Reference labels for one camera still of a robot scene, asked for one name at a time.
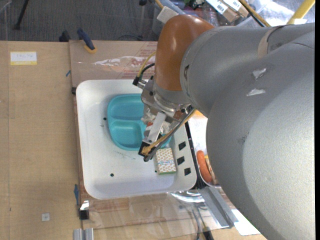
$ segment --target storage bin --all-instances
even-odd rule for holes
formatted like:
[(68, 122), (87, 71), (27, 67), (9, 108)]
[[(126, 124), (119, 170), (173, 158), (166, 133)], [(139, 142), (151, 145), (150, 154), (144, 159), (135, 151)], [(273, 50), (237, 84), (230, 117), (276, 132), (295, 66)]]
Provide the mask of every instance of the storage bin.
[[(174, 10), (175, 12), (177, 12), (178, 14), (182, 15), (182, 14), (186, 14), (185, 11), (181, 10), (179, 7), (175, 6), (170, 0), (159, 0), (164, 6), (169, 7), (170, 9)], [(273, 0), (254, 0), (252, 2), (252, 5), (255, 7), (255, 11), (257, 13), (260, 13), (262, 11), (262, 9)], [(155, 9), (154, 9), (154, 14), (153, 14), (153, 24), (152, 24), (152, 30), (159, 35), (161, 32), (161, 29), (163, 27), (163, 23), (161, 23), (159, 20), (157, 20), (157, 16), (160, 13), (160, 8), (158, 7), (158, 5), (155, 5)], [(253, 18), (251, 16), (249, 16), (248, 18), (244, 19), (244, 20), (238, 20), (238, 23), (236, 23), (237, 26), (246, 26), (248, 25), (251, 21), (253, 21)]]

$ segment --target yellow pole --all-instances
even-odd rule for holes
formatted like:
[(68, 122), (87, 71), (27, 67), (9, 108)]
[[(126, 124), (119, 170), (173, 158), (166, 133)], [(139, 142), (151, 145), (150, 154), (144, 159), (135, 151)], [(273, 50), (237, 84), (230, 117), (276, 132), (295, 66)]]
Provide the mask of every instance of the yellow pole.
[(302, 19), (307, 12), (314, 6), (316, 0), (304, 0), (300, 7), (295, 11), (287, 24), (295, 24), (296, 19)]

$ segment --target black mark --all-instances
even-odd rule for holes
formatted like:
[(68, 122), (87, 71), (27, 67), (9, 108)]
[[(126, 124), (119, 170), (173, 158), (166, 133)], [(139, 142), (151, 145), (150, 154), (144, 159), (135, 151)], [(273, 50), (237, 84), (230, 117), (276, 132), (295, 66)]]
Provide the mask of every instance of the black mark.
[(84, 221), (89, 219), (89, 210), (80, 210), (79, 209), (79, 219)]
[(185, 161), (185, 157), (184, 156), (181, 156), (176, 160), (178, 166), (181, 165), (184, 161)]
[(73, 95), (76, 95), (76, 91), (77, 91), (77, 88), (76, 88), (76, 87), (72, 87), (71, 93), (72, 93)]
[(238, 138), (237, 139), (238, 143), (241, 144), (241, 145), (245, 144), (248, 135), (249, 135), (249, 132), (245, 136), (243, 136), (242, 138)]
[(182, 142), (179, 144), (179, 150), (182, 150), (186, 146), (186, 142)]
[(282, 46), (281, 42), (275, 43), (274, 45), (271, 46), (271, 50), (273, 51), (275, 49), (278, 49), (280, 46)]
[(187, 176), (190, 173), (191, 173), (191, 169), (190, 168), (185, 168), (184, 169), (184, 176)]
[(184, 75), (184, 78), (185, 78), (185, 80), (187, 80), (187, 71), (188, 71), (188, 69), (189, 69), (189, 65), (187, 65), (185, 68), (184, 68), (184, 72), (183, 72), (183, 75)]

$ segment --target teal divided tray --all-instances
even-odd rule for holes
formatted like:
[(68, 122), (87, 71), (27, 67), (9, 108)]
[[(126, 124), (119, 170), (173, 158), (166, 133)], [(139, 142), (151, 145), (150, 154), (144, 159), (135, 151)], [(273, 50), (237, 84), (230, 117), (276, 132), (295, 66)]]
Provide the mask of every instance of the teal divided tray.
[(112, 98), (107, 108), (112, 141), (121, 149), (138, 151), (146, 125), (141, 121), (144, 104), (140, 94), (121, 94)]

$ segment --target metal bracket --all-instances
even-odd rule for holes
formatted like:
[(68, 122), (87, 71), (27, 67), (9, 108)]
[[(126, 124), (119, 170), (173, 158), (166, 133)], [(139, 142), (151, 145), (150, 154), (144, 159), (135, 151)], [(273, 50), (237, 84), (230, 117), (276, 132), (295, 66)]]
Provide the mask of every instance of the metal bracket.
[(94, 240), (94, 229), (86, 228), (82, 230), (81, 228), (73, 230), (73, 240)]
[(164, 123), (165, 120), (166, 120), (166, 114), (164, 114), (162, 112), (158, 112), (158, 114), (156, 115), (155, 120), (153, 122), (150, 133), (148, 134), (148, 136), (146, 136), (143, 139), (143, 141), (148, 144), (155, 142), (159, 137), (162, 124)]
[(80, 220), (88, 220), (89, 219), (89, 201), (86, 200), (83, 202), (79, 209), (79, 218)]
[(233, 227), (238, 219), (224, 201), (219, 191), (214, 186), (205, 187), (198, 191), (220, 225), (228, 228)]

